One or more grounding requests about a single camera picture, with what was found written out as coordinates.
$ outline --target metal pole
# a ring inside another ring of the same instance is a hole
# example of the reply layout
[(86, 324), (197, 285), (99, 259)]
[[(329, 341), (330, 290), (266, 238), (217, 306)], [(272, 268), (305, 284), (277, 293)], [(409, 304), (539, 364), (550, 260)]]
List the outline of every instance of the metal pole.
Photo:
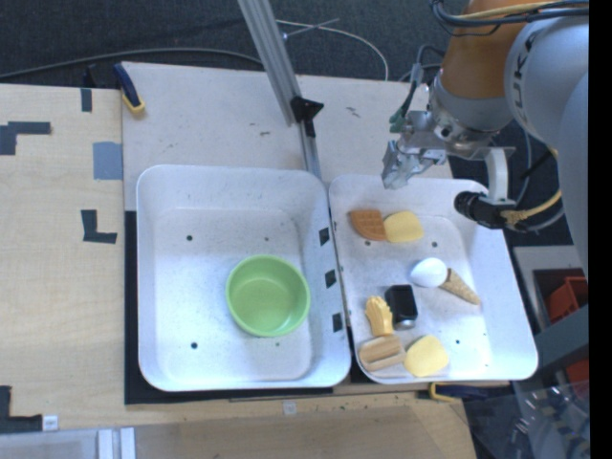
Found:
[(302, 153), (306, 169), (321, 177), (315, 138), (306, 134), (303, 121), (295, 118), (291, 102), (301, 92), (283, 37), (278, 30), (269, 0), (238, 0), (255, 48), (264, 64), (276, 100), (288, 125), (300, 122)]

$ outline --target black object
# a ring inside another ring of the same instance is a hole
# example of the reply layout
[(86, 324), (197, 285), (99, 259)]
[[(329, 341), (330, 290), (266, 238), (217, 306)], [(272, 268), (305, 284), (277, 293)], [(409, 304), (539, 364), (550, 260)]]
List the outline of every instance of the black object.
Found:
[(98, 232), (98, 212), (95, 209), (82, 209), (80, 217), (83, 221), (83, 241), (110, 244), (117, 242), (116, 233)]
[(11, 387), (0, 386), (0, 434), (17, 432), (38, 432), (42, 430), (42, 415), (12, 417)]
[(123, 65), (120, 63), (113, 65), (113, 74), (119, 82), (123, 95), (125, 98), (127, 98), (130, 104), (132, 104), (132, 107), (139, 107), (142, 105), (141, 98), (138, 95), (136, 87), (134, 86), (134, 82), (132, 81), (132, 78), (130, 78), (130, 75), (128, 75), (127, 71), (125, 71), (125, 68), (123, 68)]
[(336, 284), (336, 271), (332, 269), (325, 274), (325, 286), (330, 288), (334, 284)]
[(537, 160), (535, 160), (534, 164), (531, 167), (529, 167), (521, 174), (520, 180), (525, 180), (527, 177), (529, 177), (538, 168), (540, 168), (542, 164), (549, 158), (553, 158), (553, 152), (550, 149), (547, 149)]
[(344, 324), (342, 323), (342, 315), (340, 313), (336, 313), (332, 316), (332, 324), (334, 325), (334, 333), (339, 332)]
[(10, 121), (0, 126), (0, 155), (15, 154), (18, 134), (51, 134), (51, 123)]
[(506, 226), (506, 219), (501, 216), (502, 210), (514, 208), (514, 204), (491, 204), (483, 201), (482, 192), (460, 192), (455, 197), (455, 209), (468, 219), (481, 226), (491, 229), (501, 229)]
[(96, 63), (87, 65), (82, 75), (82, 87), (85, 89), (92, 88), (114, 88), (113, 85), (108, 85), (108, 79), (104, 79), (102, 70)]
[(433, 383), (431, 389), (439, 396), (448, 396), (450, 398), (461, 398), (462, 400), (487, 400), (490, 397), (487, 388), (481, 388), (462, 384), (438, 384)]
[(329, 228), (323, 228), (318, 232), (318, 241), (321, 246), (325, 245), (330, 239)]
[(414, 326), (419, 312), (410, 284), (391, 286), (384, 293), (384, 299), (393, 314), (394, 328), (401, 330)]
[(323, 104), (308, 100), (307, 98), (294, 97), (291, 101), (291, 108), (294, 112), (295, 120), (297, 122), (304, 122), (306, 136), (314, 138), (316, 134), (313, 119), (323, 108)]
[(92, 91), (89, 88), (80, 89), (80, 110), (82, 112), (92, 112), (94, 108)]

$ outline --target green bowl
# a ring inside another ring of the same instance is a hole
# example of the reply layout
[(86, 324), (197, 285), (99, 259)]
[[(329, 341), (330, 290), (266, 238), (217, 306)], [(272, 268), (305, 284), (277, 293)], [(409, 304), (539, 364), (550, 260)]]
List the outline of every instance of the green bowl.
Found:
[(272, 255), (244, 259), (229, 274), (226, 301), (238, 326), (257, 337), (293, 332), (310, 311), (310, 289), (302, 273)]

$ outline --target black clamp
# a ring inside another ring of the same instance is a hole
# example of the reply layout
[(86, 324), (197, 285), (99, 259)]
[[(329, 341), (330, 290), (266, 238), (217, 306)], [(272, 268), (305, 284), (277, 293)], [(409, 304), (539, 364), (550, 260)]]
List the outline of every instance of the black clamp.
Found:
[(128, 75), (125, 68), (123, 68), (123, 65), (120, 63), (113, 65), (113, 73), (119, 82), (123, 103), (132, 113), (141, 113), (144, 110), (144, 100), (141, 99), (132, 78), (130, 78), (130, 75)]
[(303, 97), (294, 97), (291, 100), (291, 109), (297, 122), (303, 122), (306, 129), (306, 136), (314, 138), (315, 125), (313, 119), (323, 108), (323, 104), (314, 102)]

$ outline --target cable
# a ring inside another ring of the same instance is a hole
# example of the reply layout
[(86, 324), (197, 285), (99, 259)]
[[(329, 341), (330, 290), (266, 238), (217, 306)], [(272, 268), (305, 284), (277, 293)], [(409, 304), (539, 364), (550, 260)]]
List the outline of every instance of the cable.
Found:
[(152, 48), (152, 49), (142, 49), (142, 50), (134, 50), (134, 51), (119, 51), (117, 53), (108, 53), (105, 55), (93, 55), (93, 56), (87, 56), (87, 57), (78, 58), (78, 59), (71, 59), (69, 61), (62, 61), (59, 63), (50, 64), (50, 65), (29, 68), (27, 70), (19, 70), (17, 72), (6, 73), (3, 75), (0, 75), (0, 80), (5, 80), (5, 79), (15, 78), (15, 77), (22, 77), (23, 75), (32, 75), (36, 73), (48, 72), (48, 71), (56, 70), (60, 68), (67, 68), (70, 66), (76, 66), (76, 65), (84, 64), (84, 63), (92, 63), (96, 61), (104, 61), (107, 59), (118, 59), (118, 58), (123, 58), (123, 57), (130, 57), (134, 55), (161, 55), (161, 54), (173, 54), (173, 53), (227, 55), (227, 56), (237, 57), (240, 59), (245, 59), (252, 63), (263, 66), (263, 63), (256, 57), (249, 56), (249, 55), (243, 55), (241, 53), (236, 53), (234, 51), (215, 50), (211, 48)]
[[(521, 127), (521, 131), (523, 133), (523, 137), (525, 138), (525, 155), (527, 157), (527, 168), (526, 171), (530, 171), (532, 169), (532, 161), (533, 161), (533, 149), (532, 149), (532, 141), (529, 136), (529, 133)], [(523, 197), (527, 193), (527, 188), (529, 187), (529, 182), (531, 181), (531, 177), (526, 177), (523, 181), (523, 187), (518, 192), (516, 196), (516, 205), (520, 206), (520, 203), (523, 201)]]
[(433, 51), (437, 55), (444, 56), (444, 51), (431, 46), (430, 44), (423, 44), (419, 47), (417, 51), (417, 58), (414, 64), (412, 65), (412, 69), (409, 72), (410, 75), (410, 90), (408, 91), (408, 97), (405, 98), (404, 103), (400, 106), (398, 113), (402, 118), (405, 118), (405, 115), (408, 113), (408, 109), (410, 108), (410, 103), (414, 97), (414, 94), (417, 90), (417, 87), (420, 85), (420, 82), (423, 79), (423, 55), (425, 51)]
[[(452, 35), (489, 35), (494, 33), (499, 26), (505, 24), (516, 24), (533, 22), (536, 20), (551, 19), (561, 16), (584, 16), (589, 14), (589, 0), (559, 0), (557, 2), (540, 2), (512, 6), (493, 11), (479, 12), (471, 15), (452, 15), (444, 7), (445, 0), (429, 0), (429, 5), (438, 22), (445, 31), (445, 24), (455, 28), (478, 28), (493, 26), (488, 33), (455, 34)], [(492, 15), (504, 15), (498, 18), (486, 18)]]
[(384, 66), (384, 81), (388, 81), (389, 80), (389, 65), (388, 65), (388, 63), (386, 61), (386, 58), (384, 57), (383, 53), (381, 53), (381, 51), (376, 46), (374, 46), (374, 44), (372, 44), (370, 41), (367, 41), (363, 37), (360, 37), (360, 36), (352, 34), (352, 33), (348, 33), (347, 31), (341, 31), (340, 29), (334, 29), (334, 28), (331, 28), (331, 27), (313, 26), (311, 24), (302, 24), (301, 22), (290, 22), (288, 20), (279, 20), (279, 19), (276, 19), (276, 22), (278, 24), (283, 24), (283, 25), (286, 25), (286, 26), (296, 26), (296, 27), (305, 27), (305, 28), (319, 29), (321, 31), (327, 31), (328, 33), (337, 33), (337, 34), (345, 35), (345, 36), (350, 37), (352, 39), (357, 39), (359, 42), (365, 44), (368, 48), (370, 48), (372, 51), (374, 51), (374, 53), (376, 53), (379, 56), (379, 58), (382, 61), (383, 66)]
[[(442, 66), (442, 63), (432, 63), (432, 64), (428, 64), (428, 65), (423, 65), (421, 68), (425, 71), (425, 70), (437, 70)], [(404, 73), (402, 76), (400, 76), (398, 78), (398, 81), (405, 81), (408, 78), (410, 78), (410, 75), (412, 75), (412, 70), (410, 70), (407, 73)]]
[(553, 196), (546, 202), (540, 204), (535, 208), (524, 209), (524, 210), (502, 210), (499, 214), (508, 221), (508, 224), (515, 225), (520, 221), (525, 221), (540, 212), (545, 211), (552, 205), (554, 205), (561, 198), (561, 190), (559, 189)]
[(563, 208), (563, 206), (561, 206), (554, 215), (552, 215), (546, 221), (542, 221), (541, 223), (537, 225), (530, 225), (528, 227), (521, 227), (521, 228), (518, 228), (513, 225), (507, 225), (506, 228), (508, 230), (515, 231), (518, 233), (528, 233), (528, 232), (540, 231), (540, 230), (544, 230), (545, 228), (548, 228), (549, 226), (553, 225), (559, 219), (561, 219), (564, 215), (565, 215), (565, 209)]

